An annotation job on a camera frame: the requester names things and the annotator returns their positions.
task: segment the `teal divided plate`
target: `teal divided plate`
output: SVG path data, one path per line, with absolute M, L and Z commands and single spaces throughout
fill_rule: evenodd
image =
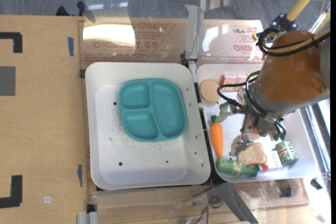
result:
M 187 117 L 177 86 L 165 79 L 139 79 L 119 91 L 122 124 L 138 141 L 166 141 L 182 135 Z

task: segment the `toy carrot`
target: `toy carrot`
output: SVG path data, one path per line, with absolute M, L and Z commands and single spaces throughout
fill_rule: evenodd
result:
M 223 157 L 223 129 L 222 126 L 216 122 L 217 116 L 213 115 L 210 117 L 212 125 L 210 127 L 210 135 L 212 142 L 215 146 L 217 156 L 219 158 Z

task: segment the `tin can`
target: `tin can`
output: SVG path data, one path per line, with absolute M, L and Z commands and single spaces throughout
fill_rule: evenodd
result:
M 275 146 L 283 166 L 294 164 L 298 157 L 290 141 L 282 141 Z

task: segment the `gray square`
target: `gray square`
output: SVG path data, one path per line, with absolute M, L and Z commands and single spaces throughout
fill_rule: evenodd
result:
M 0 96 L 15 96 L 15 67 L 0 67 Z

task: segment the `toy wine bottle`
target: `toy wine bottle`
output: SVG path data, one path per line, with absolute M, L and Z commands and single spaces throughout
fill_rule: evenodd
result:
M 234 176 L 241 176 L 241 175 L 257 176 L 258 173 L 258 169 L 256 168 L 250 168 L 245 166 L 241 162 L 223 158 L 218 158 L 216 160 L 216 168 L 219 172 Z

